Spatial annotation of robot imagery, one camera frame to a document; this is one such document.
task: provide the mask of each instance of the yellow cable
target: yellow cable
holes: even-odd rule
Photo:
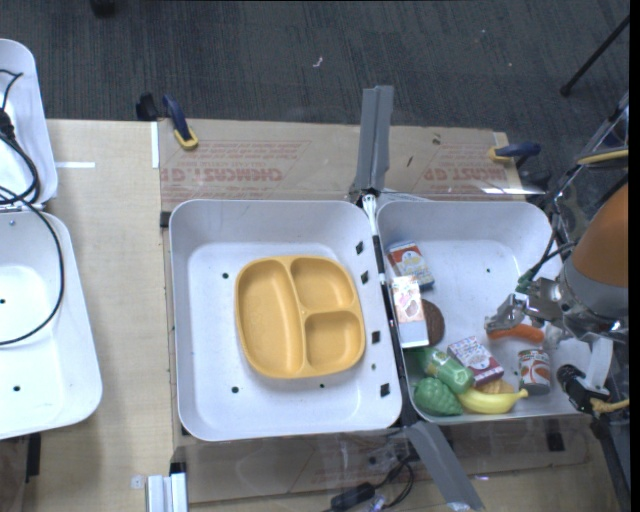
[[[624,158],[629,156],[628,149],[619,149],[617,151],[610,151],[608,153],[600,153],[597,155],[585,156],[578,160],[578,165],[596,164],[599,162],[606,162],[607,160],[615,160],[616,158]]]
[[[591,407],[595,412],[613,412],[618,409],[624,409],[625,407],[629,407],[629,399],[621,400],[619,402],[615,402],[610,404],[608,402],[604,402],[599,398],[591,398]]]

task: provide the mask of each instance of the soda can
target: soda can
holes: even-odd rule
[[[530,395],[546,395],[551,391],[549,355],[543,350],[530,349],[518,352],[520,389]]]

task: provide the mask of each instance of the wooden table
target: wooden table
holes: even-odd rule
[[[104,395],[87,420],[42,433],[40,474],[24,510],[145,510],[140,483],[166,475],[173,453],[160,180],[150,124],[49,120],[59,189],[48,211],[69,228],[102,372]],[[95,167],[74,167],[94,162]],[[580,464],[492,473],[474,479],[487,510],[615,510],[599,443],[584,428]],[[389,495],[398,487],[390,488]],[[309,511],[318,493],[199,505],[194,510]],[[420,482],[401,510],[448,511],[435,484]]]

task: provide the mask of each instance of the blue clamp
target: blue clamp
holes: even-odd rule
[[[199,142],[198,137],[187,124],[182,108],[176,99],[171,94],[165,94],[162,97],[162,104],[166,107],[169,117],[173,120],[173,134],[180,146],[186,150],[195,149]]]
[[[502,148],[495,146],[489,148],[487,155],[494,162],[508,163],[511,158],[520,157],[521,163],[530,156],[536,156],[540,153],[542,147],[535,142],[521,142],[520,144],[509,144]]]

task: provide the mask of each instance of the green bottle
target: green bottle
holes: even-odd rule
[[[455,394],[464,393],[472,386],[473,372],[442,350],[420,347],[412,349],[411,352],[415,354],[424,373],[444,382]]]

